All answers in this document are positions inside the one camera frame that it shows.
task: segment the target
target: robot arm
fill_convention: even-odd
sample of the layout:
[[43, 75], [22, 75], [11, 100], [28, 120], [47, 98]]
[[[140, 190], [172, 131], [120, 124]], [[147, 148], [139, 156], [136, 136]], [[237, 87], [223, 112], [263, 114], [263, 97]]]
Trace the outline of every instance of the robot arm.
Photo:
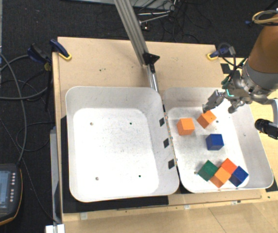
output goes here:
[[[265, 14], [275, 15], [270, 19], [260, 20]], [[253, 22], [264, 26], [244, 65], [239, 78], [227, 77], [222, 89], [208, 98], [203, 105], [203, 112], [220, 105], [224, 99], [231, 102], [228, 112], [234, 113], [238, 107], [257, 102], [272, 105], [274, 121], [258, 119], [255, 127], [268, 136], [278, 139], [278, 99], [268, 96], [278, 89], [278, 10], [263, 11], [253, 16]]]

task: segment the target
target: blue cube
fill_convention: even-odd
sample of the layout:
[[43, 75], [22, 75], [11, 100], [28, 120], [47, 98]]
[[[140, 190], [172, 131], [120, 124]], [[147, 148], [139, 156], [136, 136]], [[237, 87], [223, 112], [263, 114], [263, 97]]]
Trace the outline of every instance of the blue cube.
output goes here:
[[229, 180], [232, 182], [233, 185], [238, 187], [244, 180], [248, 177], [248, 173], [240, 166], [238, 166], [235, 171], [232, 173], [231, 178]]
[[206, 138], [206, 144], [208, 150], [219, 150], [224, 146], [221, 134], [210, 134]]

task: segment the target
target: orange cube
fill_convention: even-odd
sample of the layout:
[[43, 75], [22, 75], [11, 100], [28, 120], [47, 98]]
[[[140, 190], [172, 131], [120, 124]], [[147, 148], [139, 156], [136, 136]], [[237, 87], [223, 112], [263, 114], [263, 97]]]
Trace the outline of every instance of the orange cube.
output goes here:
[[210, 181], [215, 184], [216, 187], [220, 188], [227, 180], [231, 177], [222, 166], [216, 171], [215, 175], [211, 177]]
[[192, 118], [181, 118], [177, 123], [179, 135], [192, 134], [195, 130], [195, 126]]
[[225, 171], [227, 171], [229, 174], [232, 174], [237, 166], [230, 161], [229, 158], [227, 158], [225, 161], [223, 161], [223, 163], [221, 164], [221, 166], [225, 169]]
[[202, 127], [205, 129], [209, 124], [211, 124], [217, 117], [211, 112], [206, 111], [205, 113], [202, 113], [200, 117], [197, 119], [198, 123], [202, 125]]

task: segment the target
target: green cube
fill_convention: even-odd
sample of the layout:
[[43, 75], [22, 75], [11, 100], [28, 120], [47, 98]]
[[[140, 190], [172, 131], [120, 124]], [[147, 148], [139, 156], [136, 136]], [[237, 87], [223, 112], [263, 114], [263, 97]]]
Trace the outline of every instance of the green cube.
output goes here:
[[201, 176], [204, 180], [208, 181], [212, 176], [216, 173], [218, 167], [214, 165], [210, 160], [206, 161], [206, 163], [202, 166], [202, 168], [197, 172], [199, 176]]

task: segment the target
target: black bracket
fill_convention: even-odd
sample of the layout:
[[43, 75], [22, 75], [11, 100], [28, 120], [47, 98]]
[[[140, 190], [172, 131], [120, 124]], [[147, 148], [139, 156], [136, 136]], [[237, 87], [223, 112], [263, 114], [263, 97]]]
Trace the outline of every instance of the black bracket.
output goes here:
[[145, 52], [143, 55], [143, 59], [146, 65], [150, 65], [150, 70], [152, 73], [155, 73], [154, 63], [159, 60], [159, 56]]

